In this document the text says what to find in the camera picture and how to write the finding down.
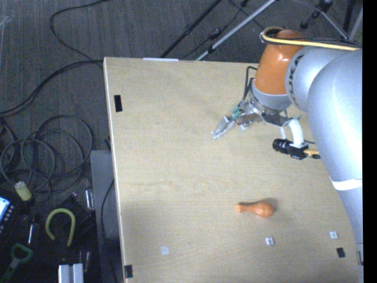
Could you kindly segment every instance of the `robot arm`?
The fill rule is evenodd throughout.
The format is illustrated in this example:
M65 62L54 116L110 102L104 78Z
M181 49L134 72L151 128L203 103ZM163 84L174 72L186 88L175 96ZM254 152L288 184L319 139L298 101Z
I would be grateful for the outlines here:
M308 156L308 144L299 121L281 113L291 104L307 113L320 158L353 229L359 282L363 282L362 50L298 41L301 36L297 32L275 27L268 28L261 37L276 43L267 45L255 79L246 81L249 100L243 98L232 115L224 117L213 138L234 123L241 130L258 121L280 129L288 126L293 141L277 139L273 148L303 159Z

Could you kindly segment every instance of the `orange object on table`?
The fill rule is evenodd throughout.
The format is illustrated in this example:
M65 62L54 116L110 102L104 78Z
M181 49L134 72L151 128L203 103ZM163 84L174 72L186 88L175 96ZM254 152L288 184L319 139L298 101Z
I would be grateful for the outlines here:
M272 216L275 212L273 205L267 201L260 201L256 203L239 203L236 205L236 212L251 212L257 214L263 218Z

